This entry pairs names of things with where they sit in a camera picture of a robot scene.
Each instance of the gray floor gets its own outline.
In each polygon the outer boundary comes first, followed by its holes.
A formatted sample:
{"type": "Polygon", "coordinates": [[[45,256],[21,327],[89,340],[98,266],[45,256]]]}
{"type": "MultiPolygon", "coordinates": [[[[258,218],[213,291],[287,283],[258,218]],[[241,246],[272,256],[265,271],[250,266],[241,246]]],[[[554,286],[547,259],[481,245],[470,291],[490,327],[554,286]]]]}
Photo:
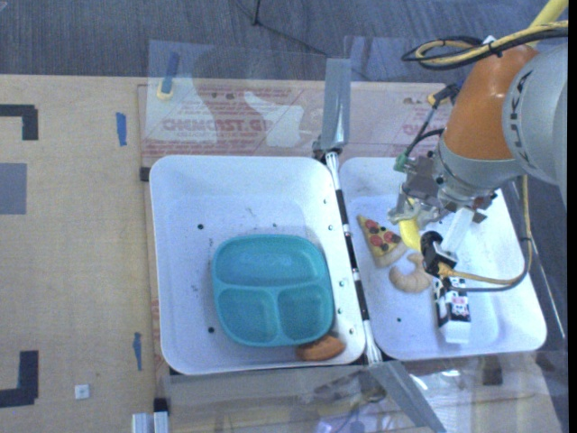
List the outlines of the gray floor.
{"type": "MultiPolygon", "coordinates": [[[[456,34],[500,37],[524,29],[548,0],[261,0],[259,24],[250,17],[254,0],[2,1],[7,2],[0,12],[2,74],[146,76],[151,41],[180,41],[352,54],[358,79],[454,82],[466,69],[435,73],[399,58],[420,41],[456,34]],[[353,38],[362,41],[360,52],[352,52],[353,38]],[[380,70],[363,70],[367,47],[380,51],[380,70]]],[[[554,305],[551,300],[544,305],[550,317],[544,349],[564,352],[566,212],[554,188],[532,180],[531,189],[537,247],[549,279],[539,293],[554,297],[554,305]]],[[[540,273],[537,265],[534,275],[540,273]]],[[[566,373],[563,365],[553,368],[566,373]]],[[[558,401],[566,419],[566,398],[558,401]]]]}

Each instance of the gray square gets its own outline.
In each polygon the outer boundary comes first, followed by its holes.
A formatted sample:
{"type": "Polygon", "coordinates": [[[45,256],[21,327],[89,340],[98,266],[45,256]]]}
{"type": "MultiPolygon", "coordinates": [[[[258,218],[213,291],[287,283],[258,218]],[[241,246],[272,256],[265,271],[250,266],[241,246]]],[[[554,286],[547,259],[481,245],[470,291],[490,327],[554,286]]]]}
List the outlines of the gray square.
{"type": "Polygon", "coordinates": [[[26,164],[0,163],[0,215],[26,214],[26,164]]]}

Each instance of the teal bowl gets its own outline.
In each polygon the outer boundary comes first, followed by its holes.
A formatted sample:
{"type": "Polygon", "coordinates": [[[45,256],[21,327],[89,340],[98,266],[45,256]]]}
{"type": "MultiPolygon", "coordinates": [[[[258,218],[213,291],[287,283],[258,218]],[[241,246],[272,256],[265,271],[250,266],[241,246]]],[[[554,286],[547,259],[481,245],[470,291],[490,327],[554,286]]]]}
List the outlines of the teal bowl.
{"type": "Polygon", "coordinates": [[[220,323],[240,344],[302,345],[333,325],[325,256],[303,237],[234,237],[216,249],[211,273],[220,323]]]}

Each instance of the plastic container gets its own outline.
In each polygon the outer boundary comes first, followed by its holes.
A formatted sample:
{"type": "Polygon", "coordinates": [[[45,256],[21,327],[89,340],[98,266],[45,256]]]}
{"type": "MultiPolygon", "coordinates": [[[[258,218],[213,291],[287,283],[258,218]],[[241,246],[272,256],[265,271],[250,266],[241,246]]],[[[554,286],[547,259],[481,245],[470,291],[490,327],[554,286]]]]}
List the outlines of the plastic container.
{"type": "Polygon", "coordinates": [[[303,237],[234,237],[216,250],[211,273],[219,320],[238,343],[301,345],[333,324],[325,257],[303,237]]]}

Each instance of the white tray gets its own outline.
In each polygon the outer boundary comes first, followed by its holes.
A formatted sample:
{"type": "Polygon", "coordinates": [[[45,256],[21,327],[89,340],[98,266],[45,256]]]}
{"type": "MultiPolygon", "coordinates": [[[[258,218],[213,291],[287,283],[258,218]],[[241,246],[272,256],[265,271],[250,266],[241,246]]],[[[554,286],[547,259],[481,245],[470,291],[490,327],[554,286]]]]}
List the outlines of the white tray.
{"type": "MultiPolygon", "coordinates": [[[[470,293],[470,341],[457,345],[446,343],[436,330],[431,290],[418,294],[397,290],[389,280],[389,268],[375,266],[356,217],[372,218],[397,231],[388,223],[387,212],[397,202],[404,175],[394,171],[393,164],[390,158],[354,158],[340,171],[371,327],[380,349],[393,358],[416,360],[539,348],[545,342],[546,325],[530,277],[512,290],[470,293]]],[[[502,279],[516,276],[523,257],[503,197],[497,197],[486,214],[488,218],[472,227],[459,248],[457,269],[502,279]]],[[[450,222],[448,217],[426,230],[444,235],[450,222]]],[[[409,253],[396,263],[404,272],[414,267],[406,259],[409,253]]],[[[482,287],[477,282],[468,285],[482,287]]]]}
{"type": "Polygon", "coordinates": [[[160,343],[184,374],[349,364],[365,347],[334,185],[308,158],[169,156],[150,176],[156,243],[160,343]],[[325,254],[334,293],[332,331],[346,344],[322,363],[299,361],[289,346],[240,345],[220,328],[210,261],[237,235],[300,235],[325,254]]]}

